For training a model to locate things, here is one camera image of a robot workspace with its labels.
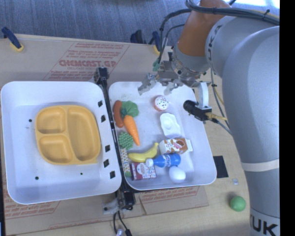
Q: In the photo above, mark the orange carrot with green leaves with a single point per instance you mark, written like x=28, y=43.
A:
x=132, y=129

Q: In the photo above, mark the white plastic tray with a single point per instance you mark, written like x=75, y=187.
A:
x=56, y=141
x=201, y=156

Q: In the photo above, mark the white frosted cupcake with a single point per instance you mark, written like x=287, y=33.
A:
x=161, y=103

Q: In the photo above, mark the green grapes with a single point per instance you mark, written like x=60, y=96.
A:
x=125, y=140

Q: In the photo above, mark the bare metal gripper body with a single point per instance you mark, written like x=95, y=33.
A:
x=177, y=72

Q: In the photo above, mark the orange sausage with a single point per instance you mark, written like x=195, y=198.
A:
x=118, y=114

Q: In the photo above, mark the white fried egg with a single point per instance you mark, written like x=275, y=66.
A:
x=169, y=124

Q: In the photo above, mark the red and white carton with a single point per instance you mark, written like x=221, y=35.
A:
x=143, y=171

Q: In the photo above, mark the black cylinder on white bracket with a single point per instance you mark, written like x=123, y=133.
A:
x=199, y=102

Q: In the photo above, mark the orange and white carton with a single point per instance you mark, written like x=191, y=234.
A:
x=175, y=145

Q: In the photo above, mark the green ball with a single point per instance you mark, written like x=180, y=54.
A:
x=238, y=203

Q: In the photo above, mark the yellow divided plate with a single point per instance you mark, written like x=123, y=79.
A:
x=67, y=134

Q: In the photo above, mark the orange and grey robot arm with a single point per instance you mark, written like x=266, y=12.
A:
x=248, y=82

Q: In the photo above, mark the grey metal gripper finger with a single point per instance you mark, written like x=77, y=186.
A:
x=145, y=83
x=170, y=87

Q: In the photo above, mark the yellow banana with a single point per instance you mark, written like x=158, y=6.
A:
x=143, y=154

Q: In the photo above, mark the blue and white bottle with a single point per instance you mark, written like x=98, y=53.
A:
x=166, y=160

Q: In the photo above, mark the yellow patterned packet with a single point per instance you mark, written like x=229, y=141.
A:
x=125, y=162

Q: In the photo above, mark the brown cardboard board red print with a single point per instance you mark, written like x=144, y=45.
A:
x=64, y=60

